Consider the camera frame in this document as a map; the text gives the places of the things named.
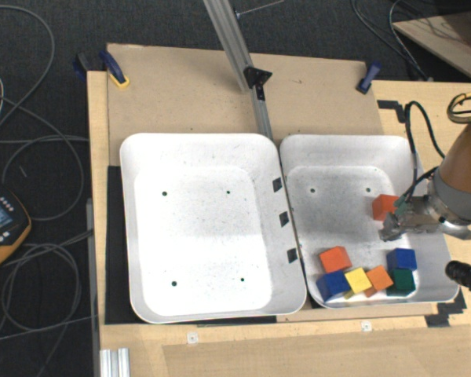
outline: orange and black device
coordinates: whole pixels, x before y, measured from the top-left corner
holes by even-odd
[[[31,219],[20,201],[0,184],[0,264],[20,245],[31,230]]]

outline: orange block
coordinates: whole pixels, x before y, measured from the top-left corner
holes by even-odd
[[[388,196],[387,194],[381,194],[376,199],[374,199],[371,203],[374,220],[384,221],[388,212],[394,213],[396,210],[396,207],[394,207],[394,202],[398,198],[398,196]]]
[[[364,292],[367,298],[375,295],[378,291],[387,289],[394,284],[393,280],[382,265],[379,265],[368,271],[367,276],[372,284],[372,287],[365,290]]]
[[[319,259],[323,264],[325,273],[334,273],[352,267],[347,250],[343,246],[332,247],[324,251],[319,255]]]

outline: white tray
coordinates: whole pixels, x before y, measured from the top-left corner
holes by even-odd
[[[120,150],[130,299],[149,323],[293,313],[306,296],[275,145],[134,134]]]
[[[379,194],[400,196],[412,182],[412,159],[408,141],[392,136],[294,135],[280,146],[290,206],[311,296],[330,308],[401,302],[446,302],[458,286],[444,270],[451,260],[441,233],[407,233],[399,240],[378,237],[381,221],[372,217],[371,203]],[[419,172],[422,165],[419,161]],[[415,195],[425,193],[425,183]],[[365,270],[386,266],[385,256],[395,247],[412,248],[417,257],[416,291],[406,298],[384,291],[367,298],[360,293],[350,299],[325,302],[316,286],[324,271],[318,254],[344,246],[352,268]]]

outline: black floor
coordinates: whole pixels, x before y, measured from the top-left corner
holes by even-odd
[[[274,1],[278,0],[231,0],[240,12]],[[406,0],[418,9],[417,16],[471,9],[471,0],[422,1]],[[30,10],[52,29],[56,40],[52,67],[23,106],[65,135],[88,137],[86,88],[72,67],[76,53],[84,52],[92,66],[99,69],[97,54],[107,42],[221,48],[202,0],[0,0],[0,5]],[[387,33],[391,5],[388,0],[359,0],[363,13],[380,27],[385,40],[398,49]],[[415,17],[396,9],[393,19]],[[380,79],[422,77],[361,24],[351,0],[285,0],[272,8],[248,13],[240,24],[251,52],[361,60],[367,64],[379,60]],[[436,81],[471,81],[414,43],[403,41],[426,77]],[[21,100],[45,70],[49,55],[49,35],[39,20],[17,9],[0,8],[0,76],[6,97],[15,102]],[[12,107],[5,105],[1,119]],[[0,140],[35,139],[50,134],[54,134],[52,128],[18,109],[0,127]],[[20,145],[0,145],[0,179],[7,167],[5,183],[34,217],[62,214],[80,192],[66,215],[52,221],[34,221],[26,243],[59,244],[87,228],[86,202],[91,196],[88,144],[74,141],[72,146],[80,158],[83,175],[73,152],[63,142],[32,145],[14,157],[10,165],[8,162]],[[68,316],[80,321],[69,324],[61,336],[64,327],[28,332],[7,320],[0,331],[0,377],[38,375],[47,361],[44,376],[92,375],[86,247],[86,240],[82,240],[67,248],[81,278],[82,296],[74,312],[70,311],[75,293],[74,270],[62,257],[44,254],[18,271],[9,304],[14,320],[30,329],[63,322]],[[26,250],[21,248],[13,259]],[[0,268],[0,322],[2,289],[12,271],[12,266]],[[52,348],[56,350],[49,359]]]

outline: cube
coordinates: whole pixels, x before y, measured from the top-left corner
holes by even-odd
[[[371,210],[373,212],[374,220],[384,221],[388,212],[394,213],[396,210],[396,207],[394,207],[394,202],[398,198],[398,196],[381,194],[376,199],[374,199],[371,202]]]
[[[414,274],[411,269],[393,269],[389,275],[394,284],[386,289],[388,296],[408,296],[415,290]]]
[[[342,271],[323,274],[316,281],[316,286],[325,302],[332,298],[340,297],[350,289],[349,283]]]
[[[352,267],[347,250],[343,246],[332,247],[319,255],[325,273],[334,273]]]
[[[345,278],[351,289],[344,295],[345,298],[351,298],[353,295],[365,291],[371,287],[371,282],[362,268],[356,268],[345,273]]]
[[[411,269],[412,271],[417,269],[415,250],[410,248],[395,248],[386,255],[386,258],[387,270],[390,272],[396,268]]]
[[[368,271],[367,276],[372,285],[364,292],[367,298],[375,295],[379,291],[383,291],[384,289],[394,284],[391,276],[387,273],[382,265],[379,265]]]

